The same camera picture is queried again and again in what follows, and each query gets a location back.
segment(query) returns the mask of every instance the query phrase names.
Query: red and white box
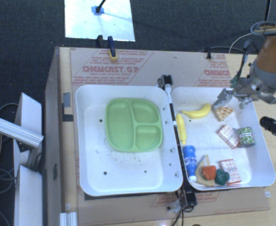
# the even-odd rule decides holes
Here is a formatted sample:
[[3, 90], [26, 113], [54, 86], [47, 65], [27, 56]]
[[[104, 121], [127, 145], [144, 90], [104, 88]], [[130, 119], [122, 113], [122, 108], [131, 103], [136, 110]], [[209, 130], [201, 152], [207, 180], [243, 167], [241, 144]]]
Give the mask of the red and white box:
[[240, 143], [238, 134], [229, 125], [225, 125], [219, 130], [218, 135], [232, 148], [236, 148]]
[[227, 185], [239, 183], [242, 181], [233, 159], [219, 161], [219, 167], [229, 173], [230, 179], [228, 180]]

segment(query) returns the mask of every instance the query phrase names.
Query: yellow and black clamp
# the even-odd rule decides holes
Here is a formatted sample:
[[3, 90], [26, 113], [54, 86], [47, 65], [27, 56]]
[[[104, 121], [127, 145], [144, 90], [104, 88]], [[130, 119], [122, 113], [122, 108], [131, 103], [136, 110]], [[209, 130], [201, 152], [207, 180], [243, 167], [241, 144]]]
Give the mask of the yellow and black clamp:
[[115, 45], [114, 45], [114, 40], [112, 36], [108, 37], [108, 48], [109, 48], [109, 56], [111, 60], [116, 60], [118, 58]]

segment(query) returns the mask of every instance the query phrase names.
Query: blue bottle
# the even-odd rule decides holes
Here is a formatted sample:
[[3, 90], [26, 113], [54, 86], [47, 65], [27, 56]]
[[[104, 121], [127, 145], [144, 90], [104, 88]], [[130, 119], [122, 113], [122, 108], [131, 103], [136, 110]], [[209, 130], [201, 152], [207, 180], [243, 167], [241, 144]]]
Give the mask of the blue bottle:
[[195, 147], [193, 145], [187, 145], [182, 148], [184, 155], [184, 162], [186, 171], [188, 173], [189, 181], [196, 181], [195, 170], [197, 168]]

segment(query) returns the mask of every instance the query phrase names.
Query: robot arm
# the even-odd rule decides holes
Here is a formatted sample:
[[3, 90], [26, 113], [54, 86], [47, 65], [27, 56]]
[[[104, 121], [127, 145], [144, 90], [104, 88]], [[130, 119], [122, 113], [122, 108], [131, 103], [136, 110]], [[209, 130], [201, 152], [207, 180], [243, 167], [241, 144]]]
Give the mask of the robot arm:
[[[249, 75], [246, 78], [241, 78], [240, 73], [246, 58], [246, 53], [244, 53], [241, 69], [231, 80], [233, 89], [223, 89], [213, 105], [215, 108], [225, 105], [233, 96], [241, 102], [240, 108], [242, 109], [248, 103], [259, 99], [268, 104], [276, 104], [274, 97], [276, 93], [276, 24], [259, 22], [251, 27], [251, 32], [254, 35], [264, 35], [265, 42], [251, 65]], [[276, 135], [276, 120], [263, 117], [260, 124]]]

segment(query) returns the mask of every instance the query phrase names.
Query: green plate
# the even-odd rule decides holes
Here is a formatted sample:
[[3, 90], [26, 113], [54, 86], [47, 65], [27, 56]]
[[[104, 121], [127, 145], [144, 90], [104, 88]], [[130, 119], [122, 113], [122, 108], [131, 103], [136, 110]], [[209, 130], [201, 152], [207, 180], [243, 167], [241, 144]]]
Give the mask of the green plate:
[[158, 108], [148, 100], [118, 98], [106, 106], [106, 137], [122, 152], [149, 152], [162, 143]]

